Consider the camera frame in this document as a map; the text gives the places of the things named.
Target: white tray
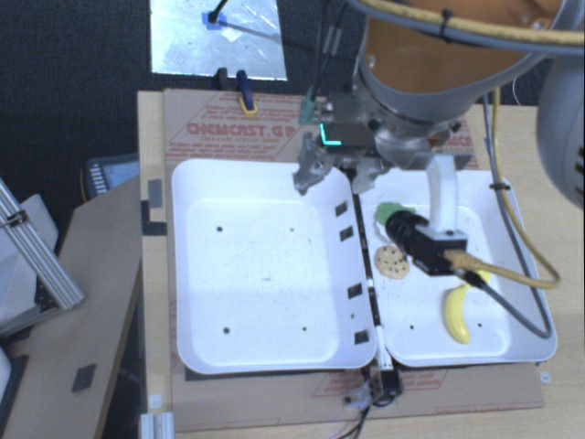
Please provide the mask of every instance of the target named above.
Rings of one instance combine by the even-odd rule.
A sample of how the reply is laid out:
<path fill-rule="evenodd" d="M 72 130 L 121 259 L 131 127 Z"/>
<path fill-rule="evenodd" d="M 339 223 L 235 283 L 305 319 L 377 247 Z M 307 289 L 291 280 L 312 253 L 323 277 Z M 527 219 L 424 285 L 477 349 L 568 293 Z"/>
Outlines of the white tray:
<path fill-rule="evenodd" d="M 489 188 L 492 183 L 490 174 L 462 171 L 458 173 L 458 182 L 458 228 L 468 234 L 468 252 L 486 262 L 521 273 L 495 193 Z M 371 259 L 378 247 L 390 243 L 384 228 L 376 222 L 379 203 L 398 202 L 429 217 L 429 186 L 424 172 L 391 170 L 379 177 L 376 187 L 362 194 L 360 199 Z M 530 271 L 537 274 L 532 258 L 526 260 Z M 445 327 L 442 306 L 447 291 L 460 285 L 461 280 L 454 276 L 430 278 L 414 265 L 410 266 L 410 272 L 403 280 L 391 280 L 378 272 L 373 261 L 372 267 L 386 347 L 394 359 L 407 366 L 541 361 L 550 358 L 556 350 L 554 329 L 551 338 L 546 340 L 533 335 L 487 294 L 475 288 L 467 292 L 463 305 L 471 343 L 457 343 Z M 537 327 L 544 329 L 527 286 L 495 275 L 490 285 Z"/>
<path fill-rule="evenodd" d="M 193 159 L 173 173 L 177 344 L 190 369 L 352 369 L 373 358 L 349 183 L 333 170 L 301 197 L 297 168 Z"/>

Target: toy banana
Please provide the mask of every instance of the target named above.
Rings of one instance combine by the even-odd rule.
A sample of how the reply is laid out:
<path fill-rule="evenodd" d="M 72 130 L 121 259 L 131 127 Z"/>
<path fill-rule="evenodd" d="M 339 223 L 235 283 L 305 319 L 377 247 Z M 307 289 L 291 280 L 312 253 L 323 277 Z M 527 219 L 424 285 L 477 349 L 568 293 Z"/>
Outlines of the toy banana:
<path fill-rule="evenodd" d="M 462 284 L 461 286 L 452 289 L 447 294 L 445 300 L 444 314 L 447 323 L 447 329 L 455 340 L 459 343 L 468 344 L 470 342 L 469 330 L 465 319 L 463 318 L 463 301 L 465 294 L 471 286 L 469 284 Z"/>

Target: black floor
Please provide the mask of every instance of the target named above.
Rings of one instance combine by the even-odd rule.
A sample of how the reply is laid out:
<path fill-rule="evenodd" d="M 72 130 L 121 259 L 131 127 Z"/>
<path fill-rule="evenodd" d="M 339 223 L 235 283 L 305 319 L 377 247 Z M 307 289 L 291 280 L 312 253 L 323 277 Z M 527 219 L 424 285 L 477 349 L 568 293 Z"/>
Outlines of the black floor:
<path fill-rule="evenodd" d="M 277 0 L 289 80 L 255 91 L 305 93 L 317 0 Z M 96 156 L 137 150 L 136 92 L 209 88 L 209 79 L 150 71 L 149 0 L 0 0 L 0 177 L 24 200 L 40 193 L 61 232 L 81 203 L 80 170 Z M 350 81 L 363 17 L 348 12 L 324 91 Z M 534 105 L 549 63 L 516 82 Z M 510 86 L 504 103 L 515 103 Z M 135 437 L 140 350 L 133 324 L 104 437 Z"/>

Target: green led light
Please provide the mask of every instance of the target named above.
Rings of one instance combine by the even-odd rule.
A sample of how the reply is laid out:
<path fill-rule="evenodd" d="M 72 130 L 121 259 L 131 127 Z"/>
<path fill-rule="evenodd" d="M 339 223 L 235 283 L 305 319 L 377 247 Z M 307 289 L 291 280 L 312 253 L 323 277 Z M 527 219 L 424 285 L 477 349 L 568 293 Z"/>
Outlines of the green led light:
<path fill-rule="evenodd" d="M 341 146 L 341 142 L 339 140 L 327 140 L 327 135 L 325 134 L 325 126 L 322 123 L 319 123 L 319 129 L 321 130 L 321 141 L 325 146 Z"/>

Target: cookie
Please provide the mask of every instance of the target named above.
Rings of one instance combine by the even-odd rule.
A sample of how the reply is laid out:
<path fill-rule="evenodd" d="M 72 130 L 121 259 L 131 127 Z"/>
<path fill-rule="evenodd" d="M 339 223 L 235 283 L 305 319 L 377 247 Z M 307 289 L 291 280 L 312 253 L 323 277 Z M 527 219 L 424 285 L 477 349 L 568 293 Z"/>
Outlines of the cookie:
<path fill-rule="evenodd" d="M 409 261 L 402 251 L 393 245 L 385 245 L 376 251 L 374 264 L 378 271 L 388 278 L 399 280 L 410 270 Z"/>

